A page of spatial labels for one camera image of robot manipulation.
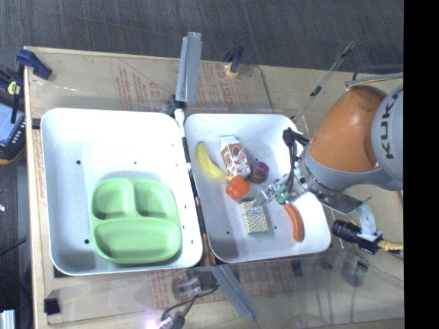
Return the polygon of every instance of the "banana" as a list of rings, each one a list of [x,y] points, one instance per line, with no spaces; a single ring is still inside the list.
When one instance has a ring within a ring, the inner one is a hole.
[[[226,175],[215,163],[212,162],[203,143],[197,144],[195,156],[203,172],[205,172],[210,178],[232,180],[233,177]]]

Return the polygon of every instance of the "dark floor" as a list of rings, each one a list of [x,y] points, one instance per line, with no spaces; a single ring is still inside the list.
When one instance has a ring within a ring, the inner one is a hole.
[[[354,40],[340,70],[355,71],[403,64],[404,0],[0,0],[0,64],[25,45],[178,58],[188,31],[203,60],[243,45],[242,62],[325,70]],[[23,160],[0,166],[0,254],[19,240]],[[19,267],[19,248],[0,256],[0,311],[23,305]]]

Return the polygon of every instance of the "purple object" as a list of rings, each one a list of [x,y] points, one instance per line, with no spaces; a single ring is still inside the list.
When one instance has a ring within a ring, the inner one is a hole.
[[[258,161],[250,166],[251,173],[247,177],[253,183],[264,183],[268,178],[268,171],[270,170],[268,166],[261,161]]]

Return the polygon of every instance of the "chocolate milk carton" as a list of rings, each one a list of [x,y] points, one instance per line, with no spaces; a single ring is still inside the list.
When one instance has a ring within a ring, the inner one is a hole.
[[[226,166],[227,174],[232,177],[250,174],[250,165],[241,143],[233,135],[221,136],[219,140],[221,156]]]

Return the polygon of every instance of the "orange sausage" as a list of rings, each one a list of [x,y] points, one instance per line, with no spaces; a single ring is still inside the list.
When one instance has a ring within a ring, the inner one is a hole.
[[[293,222],[293,239],[301,242],[305,237],[305,229],[303,228],[303,220],[299,211],[292,204],[283,205],[283,209],[288,213],[291,222]]]

